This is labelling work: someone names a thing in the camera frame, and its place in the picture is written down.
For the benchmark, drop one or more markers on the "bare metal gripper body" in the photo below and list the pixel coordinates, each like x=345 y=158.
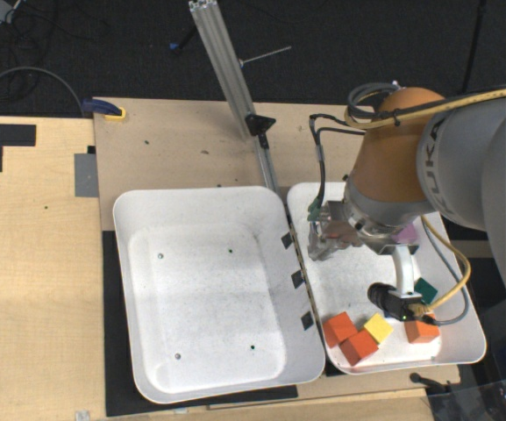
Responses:
x=344 y=230

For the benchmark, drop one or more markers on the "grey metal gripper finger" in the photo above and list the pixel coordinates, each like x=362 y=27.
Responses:
x=315 y=244
x=329 y=249

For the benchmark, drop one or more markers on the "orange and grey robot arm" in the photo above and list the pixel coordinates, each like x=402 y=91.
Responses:
x=410 y=156

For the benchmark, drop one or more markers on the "white plastic tray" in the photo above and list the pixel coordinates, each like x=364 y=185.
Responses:
x=353 y=287
x=208 y=296

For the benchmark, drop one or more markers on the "orange cube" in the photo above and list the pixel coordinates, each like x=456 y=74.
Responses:
x=339 y=328
x=421 y=332
x=358 y=347

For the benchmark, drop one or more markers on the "yellow cube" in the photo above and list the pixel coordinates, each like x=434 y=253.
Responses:
x=379 y=328

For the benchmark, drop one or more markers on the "green cube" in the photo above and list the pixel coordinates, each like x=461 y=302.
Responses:
x=427 y=291

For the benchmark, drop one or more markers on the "pale wood board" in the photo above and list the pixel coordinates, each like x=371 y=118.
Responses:
x=169 y=156

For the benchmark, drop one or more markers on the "black cylinder on white bracket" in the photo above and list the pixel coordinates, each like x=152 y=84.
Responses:
x=404 y=274

